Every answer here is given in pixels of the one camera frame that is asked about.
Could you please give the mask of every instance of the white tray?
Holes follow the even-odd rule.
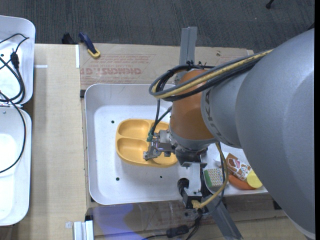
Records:
[[[19,162],[0,174],[0,226],[18,223],[29,209],[32,122],[25,111],[20,112],[26,123],[25,147]],[[23,137],[24,128],[18,112],[11,107],[1,107],[0,170],[12,165],[18,158]]]
[[[25,96],[21,102],[24,104],[33,95],[36,29],[27,19],[0,15],[0,41],[16,33],[29,37],[17,50],[20,73],[25,85]],[[13,49],[15,50],[23,39],[21,35],[16,35],[0,43],[1,58],[8,62]],[[19,84],[7,67],[0,69],[0,90],[9,98],[19,91]],[[2,105],[0,104],[0,171],[18,158],[24,137],[22,119],[17,110]],[[32,122],[25,111],[20,109],[20,112],[26,123],[25,147],[18,163],[0,174],[0,226],[18,223],[29,209]]]
[[[148,84],[94,84],[84,96],[88,181],[91,197],[101,205],[119,205],[143,202],[181,200],[177,182],[189,178],[190,170],[179,163],[168,168],[136,166],[122,161],[115,147],[118,124],[126,119],[154,119],[157,101],[148,93]],[[171,102],[161,101],[160,115]],[[167,115],[163,121],[169,122]],[[217,151],[211,145],[208,168],[214,165]],[[241,149],[225,148],[244,156]],[[232,186],[225,195],[243,195],[266,192],[237,190]]]

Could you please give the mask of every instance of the blue clamp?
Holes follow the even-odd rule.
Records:
[[[98,51],[98,49],[95,48],[89,36],[87,34],[84,34],[83,32],[80,32],[79,37],[81,41],[84,42],[86,47],[88,48],[88,53],[95,59],[98,58],[100,56],[100,51]]]

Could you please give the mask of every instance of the gray carpet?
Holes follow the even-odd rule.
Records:
[[[0,15],[22,17],[36,28],[36,43],[79,42],[179,46],[181,29],[198,27],[197,46],[260,52],[306,31],[315,0],[0,0]]]

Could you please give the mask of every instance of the yellow plate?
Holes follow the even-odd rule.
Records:
[[[147,137],[153,124],[154,120],[149,119],[127,119],[118,125],[115,135],[115,148],[123,161],[136,166],[160,168],[173,166],[178,161],[173,153],[170,157],[165,157],[161,153],[157,158],[144,160],[144,151],[148,151],[150,145]],[[156,126],[155,132],[168,128],[169,124],[161,121]]]

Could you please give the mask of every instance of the black cable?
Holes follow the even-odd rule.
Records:
[[[12,167],[14,167],[14,166],[18,163],[18,161],[20,160],[20,158],[22,157],[22,154],[24,153],[25,145],[26,145],[27,126],[26,126],[26,121],[25,121],[25,119],[24,119],[24,116],[23,116],[22,113],[20,112],[20,110],[19,110],[19,108],[17,107],[17,105],[14,104],[6,95],[4,95],[1,90],[0,90],[0,95],[2,95],[2,96],[7,100],[7,102],[10,102],[10,103],[13,105],[13,107],[16,109],[16,111],[18,111],[18,113],[19,113],[19,115],[20,115],[20,117],[21,117],[21,119],[22,119],[22,123],[23,123],[23,143],[22,143],[21,152],[20,152],[18,158],[14,161],[13,164],[11,164],[9,167],[7,167],[7,168],[5,168],[5,169],[3,169],[3,170],[0,170],[0,174],[2,174],[2,173],[4,173],[4,172],[8,171],[9,169],[11,169]]]
[[[171,111],[171,109],[172,109],[172,106],[170,106],[170,107],[166,110],[166,112],[164,112],[164,113],[162,114],[162,116],[159,117],[159,119],[155,122],[155,126],[157,126],[157,124],[160,123],[160,121]]]
[[[5,61],[4,59],[2,59],[0,57],[0,61],[3,63],[3,66],[0,68],[3,69],[4,67],[7,67],[8,70],[13,74],[13,76],[16,78],[16,80],[18,81],[18,84],[19,84],[19,92],[18,94],[16,94],[14,97],[11,97],[9,99],[0,99],[0,102],[12,102],[14,100],[16,100],[17,98],[19,98],[19,100],[15,101],[16,104],[20,104],[23,99],[25,98],[25,95],[26,95],[26,88],[25,88],[25,83],[23,81],[23,78],[22,78],[22,75],[20,73],[20,68],[19,68],[19,57],[18,57],[18,54],[17,54],[17,51],[20,47],[20,45],[27,39],[29,39],[29,37],[26,37],[24,36],[23,34],[21,33],[16,33],[16,34],[13,34],[11,35],[10,37],[0,41],[0,44],[15,37],[15,36],[22,36],[24,39],[21,40],[18,45],[16,46],[15,50],[12,49],[12,53],[10,55],[10,60],[9,61]],[[9,63],[12,63],[16,72],[12,69],[12,67],[9,65]]]
[[[24,41],[26,41],[27,39],[29,39],[29,37],[26,37],[26,36],[24,36],[24,35],[21,34],[21,33],[16,33],[16,34],[13,34],[13,35],[9,36],[8,38],[0,41],[0,44],[3,43],[3,42],[5,42],[5,41],[7,41],[7,40],[9,40],[9,39],[11,39],[11,38],[13,38],[13,37],[15,37],[15,36],[18,36],[18,35],[19,35],[19,36],[22,36],[24,39],[21,40],[21,41],[18,43],[17,47],[15,48],[15,52],[17,52],[19,46],[20,46]]]
[[[153,126],[151,128],[151,132],[150,132],[151,135],[153,135],[155,133],[155,129],[158,124],[159,112],[160,112],[160,99],[158,98],[157,105],[156,105],[156,114],[155,114],[154,124],[153,124]]]
[[[201,219],[203,217],[203,212],[202,212],[201,209],[198,209],[197,211],[198,211],[199,216],[195,219],[194,225],[190,227],[191,229],[193,227],[194,228],[193,228],[193,230],[191,231],[191,233],[187,236],[187,238],[185,240],[189,240],[198,231],[198,229],[200,227],[200,221],[201,221]]]
[[[24,83],[24,81],[23,81],[23,78],[22,78],[22,76],[21,76],[21,74],[20,74],[20,70],[19,70],[19,67],[18,68],[16,68],[16,72],[12,69],[12,67],[7,63],[7,62],[5,62],[1,57],[0,57],[0,61],[3,63],[3,64],[5,64],[6,65],[6,67],[9,69],[9,71],[14,75],[14,77],[16,78],[16,80],[17,80],[17,82],[18,82],[18,84],[19,84],[19,92],[18,92],[18,94],[16,94],[14,97],[12,97],[12,98],[9,98],[9,100],[6,100],[6,99],[0,99],[0,102],[8,102],[8,101],[14,101],[15,99],[17,99],[19,96],[21,96],[20,97],[20,99],[17,101],[17,102],[15,102],[16,104],[19,104],[19,103],[21,103],[21,101],[24,99],[24,97],[25,97],[25,83]]]
[[[253,66],[258,62],[258,60],[260,60],[260,59],[257,59],[257,61],[254,60],[252,62],[249,62],[248,64],[245,64],[245,65],[239,66],[238,68],[236,68],[233,71],[229,71],[229,72],[223,73],[221,75],[218,75],[218,76],[214,77],[213,79],[207,81],[205,84],[199,86],[196,89],[185,92],[183,94],[172,95],[172,96],[169,96],[166,98],[162,98],[162,100],[167,101],[167,102],[175,102],[175,101],[187,98],[189,96],[192,96],[194,94],[200,93],[200,92],[202,92],[202,91],[204,91],[214,85],[221,83],[222,81],[224,81],[232,76],[235,76],[235,75],[238,75],[238,74],[241,74],[241,73],[244,73],[246,71],[251,70],[253,68]]]
[[[151,238],[158,238],[158,237],[166,237],[167,234],[155,234],[155,235],[150,235],[150,236],[147,236],[145,238],[143,238],[142,240],[147,240],[147,239],[151,239]]]
[[[259,53],[253,54],[253,55],[248,55],[248,56],[245,56],[245,57],[237,58],[237,59],[228,61],[226,63],[220,64],[220,65],[218,65],[216,67],[213,67],[213,68],[207,70],[206,72],[201,73],[201,74],[199,74],[199,75],[197,75],[197,76],[195,76],[195,77],[193,77],[193,78],[191,78],[191,79],[189,79],[189,80],[187,80],[187,81],[185,81],[185,82],[183,82],[183,83],[181,83],[179,85],[176,85],[174,87],[171,87],[171,88],[168,88],[168,89],[164,90],[165,84],[169,80],[169,78],[171,78],[174,74],[178,73],[179,71],[190,70],[191,68],[192,69],[204,69],[204,67],[200,66],[200,65],[189,65],[189,64],[178,65],[178,66],[168,70],[166,73],[164,73],[163,75],[159,76],[155,81],[153,81],[153,83],[149,87],[149,93],[151,95],[153,95],[153,96],[166,94],[168,92],[176,90],[177,88],[183,87],[183,86],[193,82],[194,80],[197,80],[197,79],[199,79],[199,78],[201,78],[201,77],[203,77],[203,76],[205,76],[207,74],[210,74],[212,72],[218,71],[218,70],[220,70],[220,69],[222,69],[224,67],[227,67],[229,65],[232,65],[232,64],[235,64],[237,62],[243,61],[245,59],[250,59],[253,56],[262,54],[264,52],[265,51],[259,52]]]

